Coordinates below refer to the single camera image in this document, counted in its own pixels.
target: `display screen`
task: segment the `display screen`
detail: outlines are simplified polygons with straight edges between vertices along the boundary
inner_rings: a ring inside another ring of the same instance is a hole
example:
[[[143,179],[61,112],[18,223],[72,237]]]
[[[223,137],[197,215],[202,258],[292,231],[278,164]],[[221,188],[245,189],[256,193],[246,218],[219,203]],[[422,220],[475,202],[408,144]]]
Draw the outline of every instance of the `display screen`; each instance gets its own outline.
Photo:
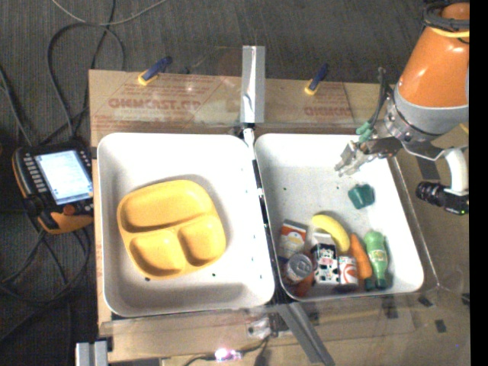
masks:
[[[93,184],[75,150],[34,157],[58,204],[93,197]]]

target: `blue and yellow clamp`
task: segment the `blue and yellow clamp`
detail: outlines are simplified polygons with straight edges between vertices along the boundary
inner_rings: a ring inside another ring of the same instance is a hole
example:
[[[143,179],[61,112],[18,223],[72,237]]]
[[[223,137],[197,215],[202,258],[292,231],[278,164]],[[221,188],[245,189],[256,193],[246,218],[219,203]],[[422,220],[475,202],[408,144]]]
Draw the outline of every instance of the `blue and yellow clamp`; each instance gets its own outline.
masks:
[[[164,72],[166,70],[166,67],[172,62],[173,58],[171,58],[170,56],[160,59],[149,69],[145,70],[137,76],[139,83],[142,85],[148,85],[152,80],[156,80],[156,77],[158,77],[158,73]]]
[[[308,95],[315,95],[317,90],[319,89],[319,83],[324,80],[324,78],[327,75],[327,71],[329,69],[329,66],[327,63],[322,65],[322,68],[317,72],[317,74],[311,79],[308,83],[307,86],[305,87],[305,92]]]

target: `red and white can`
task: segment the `red and white can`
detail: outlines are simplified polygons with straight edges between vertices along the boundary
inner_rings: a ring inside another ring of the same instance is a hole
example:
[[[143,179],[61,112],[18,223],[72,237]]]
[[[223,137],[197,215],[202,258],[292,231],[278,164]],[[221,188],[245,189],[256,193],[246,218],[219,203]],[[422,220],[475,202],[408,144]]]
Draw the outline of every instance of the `red and white can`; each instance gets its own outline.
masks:
[[[358,269],[356,258],[349,255],[340,255],[339,264],[339,286],[344,290],[354,290],[359,285]]]

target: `soda can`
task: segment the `soda can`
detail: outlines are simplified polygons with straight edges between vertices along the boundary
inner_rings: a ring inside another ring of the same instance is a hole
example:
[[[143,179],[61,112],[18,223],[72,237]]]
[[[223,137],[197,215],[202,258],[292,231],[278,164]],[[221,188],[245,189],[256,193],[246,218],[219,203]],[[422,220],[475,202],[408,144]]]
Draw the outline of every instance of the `soda can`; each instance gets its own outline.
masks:
[[[296,253],[284,265],[285,284],[297,284],[313,270],[312,261],[303,253]]]
[[[354,290],[359,285],[356,258],[349,255],[340,255],[339,286],[342,290]]]

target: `toy carrot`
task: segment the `toy carrot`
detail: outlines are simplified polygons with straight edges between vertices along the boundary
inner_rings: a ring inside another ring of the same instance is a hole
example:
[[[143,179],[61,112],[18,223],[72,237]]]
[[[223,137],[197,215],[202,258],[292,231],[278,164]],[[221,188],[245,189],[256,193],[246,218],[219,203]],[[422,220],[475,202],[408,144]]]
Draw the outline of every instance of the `toy carrot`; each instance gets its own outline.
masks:
[[[351,233],[351,245],[349,246],[349,254],[356,258],[356,265],[359,279],[367,279],[373,275],[373,268],[368,258],[368,254],[364,250],[359,238]]]

